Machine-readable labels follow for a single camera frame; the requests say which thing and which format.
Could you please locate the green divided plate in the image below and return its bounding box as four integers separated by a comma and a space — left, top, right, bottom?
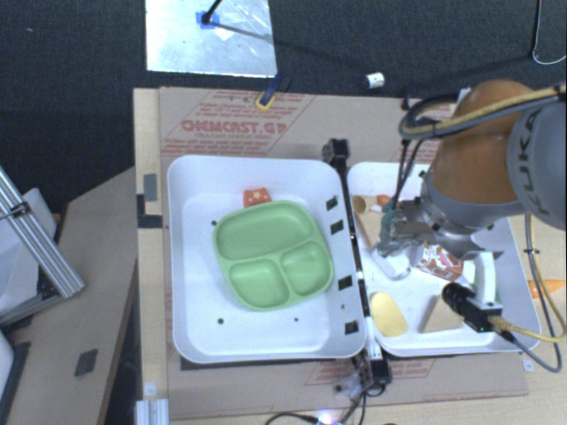
212, 200, 335, 313

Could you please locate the thin black and white rod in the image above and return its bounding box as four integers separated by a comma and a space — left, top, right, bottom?
335, 157, 381, 359

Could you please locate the orange carrot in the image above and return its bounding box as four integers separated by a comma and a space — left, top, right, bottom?
526, 278, 567, 299

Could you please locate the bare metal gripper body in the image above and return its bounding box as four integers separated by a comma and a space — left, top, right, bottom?
379, 197, 440, 256

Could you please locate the brown flat toy slice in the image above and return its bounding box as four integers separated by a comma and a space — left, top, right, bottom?
356, 212, 387, 250

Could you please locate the red cube with yellow star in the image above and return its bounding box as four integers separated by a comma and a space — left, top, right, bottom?
242, 186, 273, 208

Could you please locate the brown cardboard board red print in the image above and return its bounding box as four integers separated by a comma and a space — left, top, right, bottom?
158, 87, 531, 420

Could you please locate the white plastic tray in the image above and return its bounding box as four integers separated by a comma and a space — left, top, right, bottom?
167, 154, 369, 365
346, 161, 542, 357

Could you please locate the yellow oval toy food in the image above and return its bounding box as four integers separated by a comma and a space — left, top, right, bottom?
369, 291, 408, 338

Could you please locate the brown bread slice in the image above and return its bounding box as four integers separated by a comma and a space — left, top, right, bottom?
417, 294, 467, 334

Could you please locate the black cylinder on white bracket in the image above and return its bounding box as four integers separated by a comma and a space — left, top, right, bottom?
441, 250, 505, 334

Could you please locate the orange and white printed carton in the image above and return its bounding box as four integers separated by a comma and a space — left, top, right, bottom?
414, 243, 467, 283

